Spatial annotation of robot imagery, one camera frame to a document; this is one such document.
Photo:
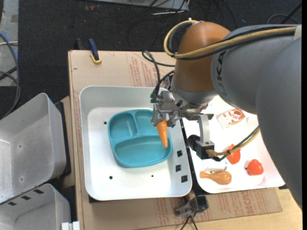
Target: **blue plate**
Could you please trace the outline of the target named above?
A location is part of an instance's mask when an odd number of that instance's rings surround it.
[[[118,113],[108,123],[108,134],[115,159],[127,168],[154,165],[166,160],[172,153],[162,144],[156,127],[150,119],[152,110],[136,109]]]

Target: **white plastic container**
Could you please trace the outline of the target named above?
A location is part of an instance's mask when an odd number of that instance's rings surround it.
[[[70,205],[50,184],[0,205],[1,230],[60,230],[63,222],[71,222]]]
[[[0,120],[0,204],[62,175],[60,111],[45,93]]]
[[[125,168],[114,158],[108,136],[110,118],[132,109],[153,109],[153,88],[88,86],[80,93],[85,187],[100,201],[176,197],[192,187],[187,150],[179,121],[168,132],[170,157],[158,164]]]
[[[206,114],[214,114],[209,121],[211,141],[214,143],[215,151],[225,151],[231,144],[238,144],[247,137],[257,126],[257,116],[244,112],[245,118],[228,128],[224,128],[218,121],[218,116],[225,111],[233,109],[232,106],[224,102],[219,96],[216,96],[209,106],[203,111]],[[196,121],[183,119],[184,128],[187,137],[190,135],[200,135],[199,124]],[[261,137],[257,137],[241,150],[241,159],[236,164],[228,162],[227,158],[221,162],[213,160],[201,160],[196,152],[191,150],[191,156],[199,186],[208,193],[224,193],[233,191],[243,191],[251,189],[279,187],[284,185],[284,181],[275,167]],[[261,175],[251,176],[245,169],[252,159],[257,159],[264,168]],[[232,181],[230,184],[222,185],[217,182],[200,178],[201,171],[216,172],[226,170],[231,173]]]

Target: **toy tomato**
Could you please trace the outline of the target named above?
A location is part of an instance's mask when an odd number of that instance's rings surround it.
[[[260,175],[264,171],[262,164],[257,159],[251,160],[246,169],[249,175]]]
[[[226,149],[226,151],[232,149],[233,147],[234,147],[234,144],[231,144],[231,145],[229,146],[229,148]],[[238,163],[238,162],[240,161],[240,158],[241,158],[241,152],[240,152],[240,151],[241,151],[241,150],[238,150],[238,151],[235,151],[235,152],[230,153],[230,154],[227,155],[226,158],[228,159],[228,161],[229,161],[231,164],[236,164],[236,163]]]

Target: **cardboard box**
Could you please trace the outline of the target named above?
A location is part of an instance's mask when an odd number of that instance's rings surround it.
[[[149,198],[90,203],[84,183],[79,94],[90,85],[153,87],[154,65],[141,52],[99,51],[94,64],[90,51],[68,53],[77,217],[82,230],[178,230],[186,217],[175,209],[182,198]],[[174,64],[165,53],[153,53],[158,62]],[[159,67],[161,76],[172,69]],[[302,211],[288,189],[257,189],[207,195],[208,210],[194,218],[199,229],[301,229]],[[186,229],[194,229],[189,222]]]

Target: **toy carrot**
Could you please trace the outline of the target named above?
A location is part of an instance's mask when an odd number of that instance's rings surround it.
[[[157,130],[159,133],[159,136],[161,138],[161,141],[163,143],[163,146],[167,148],[168,146],[168,139],[167,139],[167,120],[166,118],[163,119],[160,123],[157,124]]]

